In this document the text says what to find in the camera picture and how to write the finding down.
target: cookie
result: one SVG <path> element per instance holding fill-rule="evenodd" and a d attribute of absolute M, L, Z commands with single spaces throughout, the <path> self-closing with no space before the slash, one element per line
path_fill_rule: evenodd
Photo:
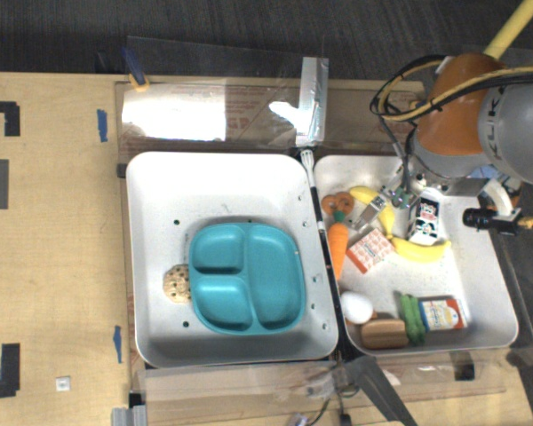
<path fill-rule="evenodd" d="M 187 303 L 192 299 L 189 290 L 187 265 L 173 266 L 163 277 L 163 292 L 174 303 Z"/>

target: yellow pole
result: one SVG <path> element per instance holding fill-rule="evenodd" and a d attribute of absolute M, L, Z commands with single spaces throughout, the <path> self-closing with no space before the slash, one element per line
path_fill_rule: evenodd
<path fill-rule="evenodd" d="M 523 0 L 483 53 L 500 59 L 532 18 L 533 0 Z"/>

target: dark background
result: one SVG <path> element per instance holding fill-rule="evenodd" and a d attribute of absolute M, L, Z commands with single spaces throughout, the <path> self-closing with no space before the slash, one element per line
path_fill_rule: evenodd
<path fill-rule="evenodd" d="M 93 73 L 100 51 L 114 70 L 123 70 L 120 49 L 127 36 L 140 36 L 324 56 L 331 78 L 386 79 L 421 55 L 481 51 L 520 2 L 0 0 L 0 71 Z M 211 73 L 225 54 L 215 51 L 214 58 L 203 48 L 208 60 L 203 63 L 194 61 L 195 51 L 188 46 L 171 58 L 138 54 L 148 72 L 171 74 Z M 508 55 L 533 55 L 533 20 Z M 268 67 L 257 75 L 267 75 L 264 71 Z M 521 202 L 533 213 L 533 187 L 526 188 Z M 510 359 L 521 368 L 533 407 L 533 231 L 493 238 L 506 278 L 519 284 L 508 283 L 521 322 Z"/>

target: can label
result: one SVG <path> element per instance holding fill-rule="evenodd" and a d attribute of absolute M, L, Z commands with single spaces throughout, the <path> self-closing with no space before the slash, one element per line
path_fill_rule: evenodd
<path fill-rule="evenodd" d="M 455 298 L 419 302 L 420 314 L 427 331 L 466 328 L 461 303 Z"/>

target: white square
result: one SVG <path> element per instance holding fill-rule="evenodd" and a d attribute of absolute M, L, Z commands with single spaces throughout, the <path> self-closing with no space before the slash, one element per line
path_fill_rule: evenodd
<path fill-rule="evenodd" d="M 55 388 L 57 391 L 71 391 L 71 377 L 65 375 L 55 379 Z"/>

